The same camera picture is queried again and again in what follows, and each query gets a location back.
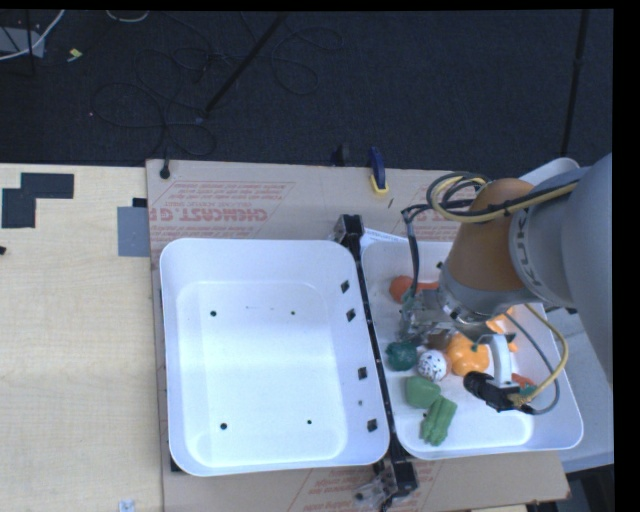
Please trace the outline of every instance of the yellow cable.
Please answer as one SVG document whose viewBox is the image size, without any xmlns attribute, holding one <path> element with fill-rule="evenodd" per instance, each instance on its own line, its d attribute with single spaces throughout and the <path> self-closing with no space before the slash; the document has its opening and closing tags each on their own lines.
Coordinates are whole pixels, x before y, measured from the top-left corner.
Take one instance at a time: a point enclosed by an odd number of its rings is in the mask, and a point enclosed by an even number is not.
<svg viewBox="0 0 640 512">
<path fill-rule="evenodd" d="M 538 386 L 536 389 L 527 395 L 521 395 L 519 393 L 514 393 L 508 395 L 509 400 L 513 402 L 516 407 L 522 406 L 531 400 L 533 400 L 536 396 L 538 396 L 549 384 L 551 384 L 555 379 L 558 378 L 560 372 L 564 369 L 567 364 L 567 359 L 569 359 L 569 345 L 565 337 L 556 329 L 546 318 L 544 318 L 540 313 L 538 313 L 531 305 L 525 304 L 526 308 L 533 313 L 533 315 L 540 320 L 545 326 L 547 326 L 553 334 L 555 334 L 560 343 L 562 344 L 562 357 L 560 358 L 560 362 L 558 366 L 556 366 L 555 370 L 551 372 L 551 374 Z"/>
<path fill-rule="evenodd" d="M 528 208 L 530 206 L 533 206 L 535 204 L 540 204 L 543 203 L 545 201 L 549 201 L 550 199 L 555 199 L 556 197 L 560 197 L 562 195 L 568 194 L 569 192 L 571 192 L 574 188 L 576 188 L 577 183 L 569 183 L 568 185 L 564 185 L 563 187 L 559 187 L 557 189 L 554 189 L 550 192 L 547 192 L 546 194 L 542 194 L 540 196 L 537 196 L 533 199 L 529 199 L 528 201 L 523 201 L 522 203 L 518 204 L 518 205 L 513 205 L 512 207 L 507 207 L 507 208 L 501 208 L 500 210 L 496 210 L 494 212 L 490 212 L 490 213 L 485 213 L 483 215 L 477 215 L 477 216 L 473 216 L 473 217 L 466 217 L 464 215 L 456 215 L 455 213 L 451 213 L 448 210 L 445 210 L 436 200 L 436 198 L 438 197 L 438 194 L 440 192 L 442 192 L 446 187 L 453 185 L 454 183 L 457 183 L 458 181 L 462 180 L 464 178 L 461 178 L 459 176 L 455 177 L 455 178 L 451 178 L 448 180 L 443 181 L 442 183 L 440 183 L 438 186 L 436 186 L 432 193 L 431 193 L 431 197 L 429 198 L 431 201 L 431 204 L 433 206 L 433 209 L 435 211 L 437 211 L 440 215 L 442 215 L 445 219 L 449 219 L 449 220 L 454 220 L 457 222 L 463 222 L 463 223 L 475 223 L 475 222 L 486 222 L 489 220 L 493 220 L 496 219 L 498 217 L 503 217 L 505 212 L 512 214 L 514 212 L 517 212 L 518 210 L 523 210 L 524 208 Z M 471 181 L 474 181 L 476 183 L 480 183 L 480 184 L 484 184 L 484 180 L 481 179 L 472 179 Z"/>
</svg>

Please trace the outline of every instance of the cardboard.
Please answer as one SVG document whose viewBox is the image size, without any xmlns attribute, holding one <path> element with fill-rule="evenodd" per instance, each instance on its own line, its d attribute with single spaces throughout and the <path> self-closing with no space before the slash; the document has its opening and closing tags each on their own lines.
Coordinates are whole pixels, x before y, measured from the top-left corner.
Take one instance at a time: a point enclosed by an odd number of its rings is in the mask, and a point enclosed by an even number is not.
<svg viewBox="0 0 640 512">
<path fill-rule="evenodd" d="M 149 160 L 146 167 L 165 510 L 362 510 L 353 491 L 373 478 L 368 466 L 212 478 L 172 471 L 158 258 L 167 243 L 183 237 L 327 239 L 342 214 L 359 214 L 366 228 L 403 236 L 400 210 L 424 203 L 429 184 L 446 171 L 386 169 L 389 192 L 378 195 L 367 168 L 173 160 L 163 179 L 163 164 Z M 434 212 L 415 221 L 421 240 L 453 240 L 457 228 Z M 392 510 L 444 512 L 569 495 L 555 452 L 414 461 L 414 467 L 419 488 Z"/>
</svg>

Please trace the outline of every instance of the dark floor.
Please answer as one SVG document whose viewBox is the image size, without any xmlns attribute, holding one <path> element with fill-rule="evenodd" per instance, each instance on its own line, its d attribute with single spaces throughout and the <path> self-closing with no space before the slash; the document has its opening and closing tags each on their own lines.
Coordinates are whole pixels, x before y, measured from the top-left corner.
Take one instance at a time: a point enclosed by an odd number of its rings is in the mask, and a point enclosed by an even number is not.
<svg viewBox="0 0 640 512">
<path fill-rule="evenodd" d="M 59 13 L 2 9 L 0 41 Z M 330 165 L 343 144 L 346 165 L 376 146 L 390 168 L 498 178 L 612 151 L 613 9 L 291 12 L 207 112 L 276 14 L 67 10 L 33 59 L 13 32 L 0 161 Z"/>
</svg>

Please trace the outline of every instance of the blue and yellow clamp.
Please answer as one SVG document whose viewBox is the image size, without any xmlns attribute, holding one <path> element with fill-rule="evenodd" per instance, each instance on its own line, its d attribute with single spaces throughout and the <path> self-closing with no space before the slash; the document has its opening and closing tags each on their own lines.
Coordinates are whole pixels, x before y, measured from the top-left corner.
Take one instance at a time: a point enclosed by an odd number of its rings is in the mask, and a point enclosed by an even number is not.
<svg viewBox="0 0 640 512">
<path fill-rule="evenodd" d="M 371 174 L 371 186 L 373 191 L 383 196 L 389 192 L 389 185 L 387 185 L 387 178 L 384 172 L 384 162 L 382 161 L 382 155 L 378 148 L 371 146 L 368 152 L 369 162 L 367 167 L 371 167 L 373 174 Z"/>
</svg>

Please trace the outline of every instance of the plastic tray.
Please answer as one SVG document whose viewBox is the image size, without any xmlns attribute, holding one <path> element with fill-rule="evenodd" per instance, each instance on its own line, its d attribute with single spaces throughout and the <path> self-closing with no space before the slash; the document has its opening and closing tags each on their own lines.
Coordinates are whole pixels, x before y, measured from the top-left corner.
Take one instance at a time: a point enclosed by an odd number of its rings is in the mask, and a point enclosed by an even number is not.
<svg viewBox="0 0 640 512">
<path fill-rule="evenodd" d="M 162 252 L 160 276 L 180 468 L 213 476 L 384 456 L 389 428 L 347 249 L 180 239 Z"/>
<path fill-rule="evenodd" d="M 419 242 L 421 281 L 437 280 L 439 271 L 436 265 L 445 261 L 450 248 L 451 243 L 448 242 Z M 498 413 L 466 391 L 461 377 L 450 374 L 439 382 L 442 395 L 458 404 L 448 437 L 438 447 L 420 439 L 419 427 L 424 411 L 407 404 L 404 397 L 405 379 L 417 375 L 417 372 L 392 370 L 384 353 L 389 343 L 397 341 L 400 326 L 400 305 L 391 298 L 389 285 L 396 276 L 413 275 L 408 243 L 373 242 L 364 250 L 362 260 L 398 439 L 410 454 L 434 460 L 506 452 L 562 450 L 580 442 L 582 418 L 564 371 L 558 379 L 559 402 L 550 412 L 536 416 L 519 411 Z M 538 307 L 538 311 L 544 314 L 543 308 L 540 305 Z M 560 355 L 550 330 L 523 306 L 514 308 L 513 317 L 529 331 L 555 367 Z M 549 371 L 532 344 L 519 332 L 514 342 L 518 350 L 512 354 L 513 371 L 526 375 L 534 382 L 544 380 Z M 487 373 L 492 372 L 491 364 Z M 551 403 L 553 397 L 554 386 L 551 385 L 531 405 L 540 409 Z"/>
</svg>

